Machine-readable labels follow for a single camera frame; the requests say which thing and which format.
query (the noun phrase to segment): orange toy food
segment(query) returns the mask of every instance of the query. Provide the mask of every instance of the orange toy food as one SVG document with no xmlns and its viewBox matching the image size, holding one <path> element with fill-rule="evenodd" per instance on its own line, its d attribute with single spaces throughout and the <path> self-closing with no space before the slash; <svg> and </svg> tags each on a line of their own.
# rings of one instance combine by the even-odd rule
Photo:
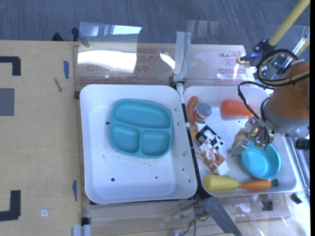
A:
<svg viewBox="0 0 315 236">
<path fill-rule="evenodd" d="M 196 127 L 194 126 L 195 117 L 193 115 L 193 110 L 197 102 L 198 102 L 198 98 L 196 96 L 193 96 L 192 98 L 190 98 L 187 105 L 187 114 L 188 114 L 188 120 L 190 124 L 191 136 L 194 142 L 196 141 L 197 130 L 196 130 Z"/>
<path fill-rule="evenodd" d="M 221 105 L 221 112 L 227 116 L 249 116 L 252 118 L 252 113 L 246 108 L 243 102 L 235 100 L 225 100 Z"/>
<path fill-rule="evenodd" d="M 265 191 L 269 190 L 272 185 L 271 181 L 266 179 L 257 179 L 245 183 L 241 183 L 238 187 L 242 189 L 248 189 L 253 191 Z"/>
</svg>

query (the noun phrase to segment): wooden board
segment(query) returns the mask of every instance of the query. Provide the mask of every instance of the wooden board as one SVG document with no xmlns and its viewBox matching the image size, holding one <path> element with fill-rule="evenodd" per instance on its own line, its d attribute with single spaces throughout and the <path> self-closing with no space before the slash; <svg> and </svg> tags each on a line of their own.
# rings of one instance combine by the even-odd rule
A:
<svg viewBox="0 0 315 236">
<path fill-rule="evenodd" d="M 70 235 L 71 226 L 81 224 L 76 44 L 0 41 L 1 56 L 21 59 L 21 76 L 12 76 L 12 64 L 0 63 L 0 88 L 15 92 L 14 116 L 0 116 L 0 211 L 9 210 L 10 191 L 21 190 L 21 216 L 0 222 L 3 235 Z M 45 208 L 49 216 L 42 217 Z"/>
</svg>

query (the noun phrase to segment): clear plastic panel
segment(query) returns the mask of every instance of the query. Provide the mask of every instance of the clear plastic panel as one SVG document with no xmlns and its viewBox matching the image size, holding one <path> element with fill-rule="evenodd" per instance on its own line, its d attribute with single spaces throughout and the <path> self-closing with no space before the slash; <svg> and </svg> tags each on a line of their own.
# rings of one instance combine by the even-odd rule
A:
<svg viewBox="0 0 315 236">
<path fill-rule="evenodd" d="M 88 84 L 170 85 L 188 76 L 190 34 L 81 22 L 76 90 Z"/>
<path fill-rule="evenodd" d="M 260 58 L 271 52 L 262 49 L 262 42 L 273 36 L 279 25 L 235 24 L 219 21 L 188 20 L 187 31 L 191 32 L 191 59 L 189 70 L 190 84 L 226 85 L 219 80 L 233 80 L 233 85 L 242 80 L 255 80 L 256 65 Z M 276 49 L 286 49 L 299 59 L 310 60 L 310 27 L 292 26 L 280 39 Z M 208 59 L 194 59 L 194 50 L 202 49 L 199 55 Z M 242 56 L 256 56 L 239 64 L 236 59 Z M 283 68 L 292 61 L 288 56 L 275 56 L 266 64 L 265 76 L 278 79 Z"/>
<path fill-rule="evenodd" d="M 311 235 L 310 208 L 303 193 L 297 204 L 290 193 L 220 198 L 243 236 Z M 205 236 L 225 232 L 196 200 L 156 201 L 86 207 L 92 235 Z"/>
</svg>

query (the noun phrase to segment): blue bowl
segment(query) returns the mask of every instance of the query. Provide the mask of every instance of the blue bowl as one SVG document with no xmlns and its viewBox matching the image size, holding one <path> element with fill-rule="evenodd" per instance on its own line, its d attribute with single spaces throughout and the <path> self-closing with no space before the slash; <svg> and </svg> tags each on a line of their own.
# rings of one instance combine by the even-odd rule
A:
<svg viewBox="0 0 315 236">
<path fill-rule="evenodd" d="M 272 179 L 281 168 L 280 156 L 271 144 L 265 151 L 263 147 L 256 147 L 253 141 L 248 144 L 248 149 L 240 156 L 240 166 L 249 176 L 257 179 Z"/>
</svg>

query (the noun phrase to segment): blue divided plate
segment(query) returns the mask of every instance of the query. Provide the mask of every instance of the blue divided plate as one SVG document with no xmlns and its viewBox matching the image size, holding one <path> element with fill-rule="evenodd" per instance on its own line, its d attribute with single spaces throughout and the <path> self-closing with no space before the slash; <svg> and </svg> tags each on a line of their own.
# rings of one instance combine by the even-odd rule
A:
<svg viewBox="0 0 315 236">
<path fill-rule="evenodd" d="M 280 156 L 271 144 L 265 151 L 263 147 L 256 147 L 250 141 L 248 148 L 240 156 L 240 166 L 249 176 L 258 179 L 274 178 L 281 167 Z"/>
<path fill-rule="evenodd" d="M 123 99 L 112 109 L 109 138 L 120 153 L 158 158 L 169 151 L 172 137 L 172 116 L 162 105 Z"/>
</svg>

